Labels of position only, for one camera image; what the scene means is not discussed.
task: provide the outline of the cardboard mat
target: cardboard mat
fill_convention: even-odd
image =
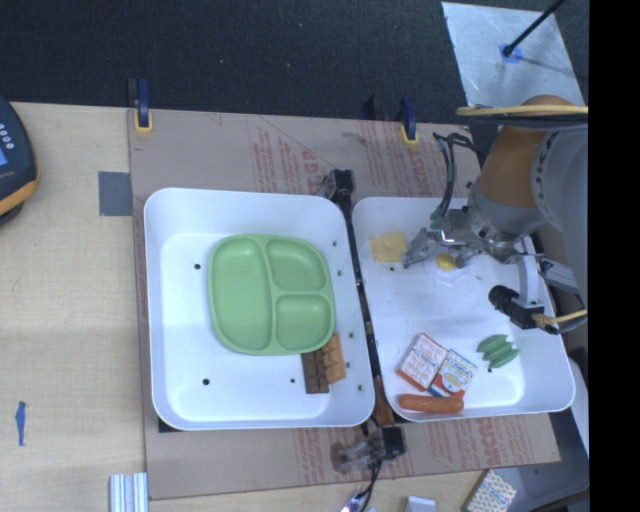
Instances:
[[[166,187],[316,194],[332,169],[353,171],[355,201],[368,196],[440,197],[446,170],[433,133],[464,127],[418,124],[407,145],[390,121],[154,111],[153,130],[134,129],[128,113],[133,225],[142,360],[144,431],[151,499],[366,481],[343,475],[331,449],[362,438],[360,428],[182,432],[164,425],[151,399],[143,208]],[[479,173],[469,149],[456,150],[466,197]],[[407,453],[380,478],[471,471],[559,460],[547,414],[402,425]]]

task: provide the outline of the table surface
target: table surface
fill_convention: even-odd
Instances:
[[[129,172],[125,108],[14,103],[41,182],[0,229],[0,510],[106,511],[112,474],[145,471],[131,217],[101,216],[99,172]],[[24,445],[15,415],[26,404]],[[460,510],[481,471],[380,480]],[[340,510],[357,484],[152,501],[151,511]]]

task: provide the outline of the divided green plate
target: divided green plate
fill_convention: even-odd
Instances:
[[[335,326],[331,278],[309,243],[235,235],[209,256],[209,307],[227,347],[244,354],[301,354],[329,341]]]

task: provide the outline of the blue tape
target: blue tape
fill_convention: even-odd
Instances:
[[[511,55],[509,55],[508,57],[505,57],[502,51],[506,47],[507,47],[506,44],[498,46],[498,50],[500,51],[500,57],[502,57],[502,60],[504,60],[505,62],[509,62],[511,64],[518,64],[521,60],[524,59],[524,57],[522,56],[522,50],[517,46],[513,49],[513,51],[511,52]]]
[[[16,425],[18,426],[18,446],[24,446],[24,423],[27,415],[24,411],[27,404],[22,400],[18,402],[18,410],[16,411]]]

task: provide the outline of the sausage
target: sausage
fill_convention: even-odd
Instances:
[[[460,412],[464,401],[457,396],[398,395],[398,404],[403,409],[421,412]]]

